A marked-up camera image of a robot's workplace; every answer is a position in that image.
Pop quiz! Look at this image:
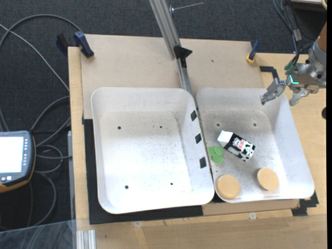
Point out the cow print milk carton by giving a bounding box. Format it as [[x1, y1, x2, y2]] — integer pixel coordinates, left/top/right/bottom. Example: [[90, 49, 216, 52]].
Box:
[[217, 130, 257, 162]]

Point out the pale wood board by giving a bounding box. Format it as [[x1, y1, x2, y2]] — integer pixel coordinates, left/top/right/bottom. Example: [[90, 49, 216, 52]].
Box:
[[79, 33, 299, 216]]

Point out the white plastic tray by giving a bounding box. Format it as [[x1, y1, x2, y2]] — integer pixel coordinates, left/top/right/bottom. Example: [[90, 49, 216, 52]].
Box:
[[90, 87, 216, 215], [196, 87, 315, 204]]

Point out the tan round biscuit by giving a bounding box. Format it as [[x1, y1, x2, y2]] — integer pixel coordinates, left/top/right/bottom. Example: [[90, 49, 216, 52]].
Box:
[[256, 167, 280, 191], [215, 174, 241, 200]]

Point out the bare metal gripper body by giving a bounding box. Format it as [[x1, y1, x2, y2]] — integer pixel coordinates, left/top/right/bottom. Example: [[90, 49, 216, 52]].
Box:
[[285, 62, 327, 93]]

